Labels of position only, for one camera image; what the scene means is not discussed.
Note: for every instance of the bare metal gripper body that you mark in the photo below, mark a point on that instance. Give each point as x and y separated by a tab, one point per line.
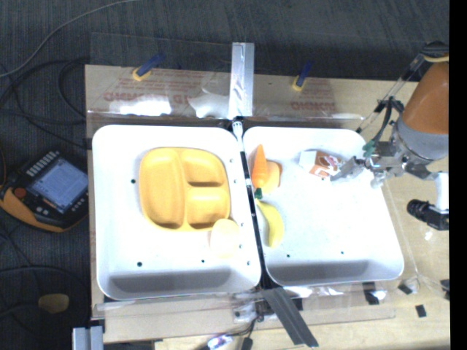
388	157

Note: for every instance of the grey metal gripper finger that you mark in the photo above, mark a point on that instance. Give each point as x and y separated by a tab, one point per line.
344	169
378	181

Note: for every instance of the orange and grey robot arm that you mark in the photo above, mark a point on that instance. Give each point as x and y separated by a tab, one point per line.
428	100

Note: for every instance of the orange and white carton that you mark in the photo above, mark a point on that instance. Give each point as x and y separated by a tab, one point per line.
321	162

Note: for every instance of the white plastic tray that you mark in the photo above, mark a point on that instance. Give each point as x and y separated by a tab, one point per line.
328	224
120	239

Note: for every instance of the orange carrot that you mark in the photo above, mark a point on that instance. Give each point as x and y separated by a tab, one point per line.
259	168

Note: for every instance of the yellow banana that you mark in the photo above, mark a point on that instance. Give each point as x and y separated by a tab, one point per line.
273	224

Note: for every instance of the brown cardboard board, red print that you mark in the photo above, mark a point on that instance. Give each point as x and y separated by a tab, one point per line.
419	305

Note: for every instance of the pale yellow rounded piece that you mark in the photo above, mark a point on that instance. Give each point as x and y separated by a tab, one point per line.
223	237

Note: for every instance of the yellow divided plate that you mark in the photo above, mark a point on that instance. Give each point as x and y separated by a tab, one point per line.
164	188

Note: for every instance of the black cylinder on white bracket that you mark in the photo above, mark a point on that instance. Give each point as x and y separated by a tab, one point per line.
430	211

